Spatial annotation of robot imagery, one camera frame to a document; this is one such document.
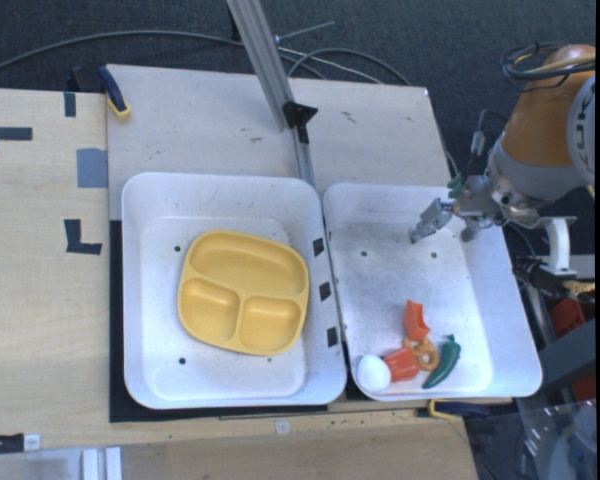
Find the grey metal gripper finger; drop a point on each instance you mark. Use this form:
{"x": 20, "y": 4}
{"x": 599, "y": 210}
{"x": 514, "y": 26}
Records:
{"x": 472, "y": 229}
{"x": 432, "y": 218}

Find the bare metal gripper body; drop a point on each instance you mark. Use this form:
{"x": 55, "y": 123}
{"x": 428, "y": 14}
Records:
{"x": 485, "y": 195}

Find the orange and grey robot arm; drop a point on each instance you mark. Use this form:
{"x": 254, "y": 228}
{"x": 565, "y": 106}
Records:
{"x": 540, "y": 133}

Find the white plastic tray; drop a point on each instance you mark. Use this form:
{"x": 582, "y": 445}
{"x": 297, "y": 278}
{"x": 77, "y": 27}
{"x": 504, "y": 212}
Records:
{"x": 405, "y": 278}
{"x": 155, "y": 293}

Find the orange toy cup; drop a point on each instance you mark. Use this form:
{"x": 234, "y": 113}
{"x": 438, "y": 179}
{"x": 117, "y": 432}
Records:
{"x": 414, "y": 318}

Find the green chili pepper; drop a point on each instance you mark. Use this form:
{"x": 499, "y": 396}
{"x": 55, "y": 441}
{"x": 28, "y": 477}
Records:
{"x": 445, "y": 363}

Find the orange pretzel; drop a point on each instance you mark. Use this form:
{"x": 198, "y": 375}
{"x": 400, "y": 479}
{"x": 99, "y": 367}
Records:
{"x": 426, "y": 360}

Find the orange toy pepper piece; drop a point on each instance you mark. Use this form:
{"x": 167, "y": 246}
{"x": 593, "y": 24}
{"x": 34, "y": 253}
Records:
{"x": 402, "y": 365}

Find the white egg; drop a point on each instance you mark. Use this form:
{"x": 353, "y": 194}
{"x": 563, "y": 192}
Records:
{"x": 373, "y": 372}

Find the yellow divided plate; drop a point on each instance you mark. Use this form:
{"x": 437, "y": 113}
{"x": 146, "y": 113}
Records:
{"x": 240, "y": 288}

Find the black cylinder on white bracket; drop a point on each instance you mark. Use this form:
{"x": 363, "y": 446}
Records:
{"x": 560, "y": 248}

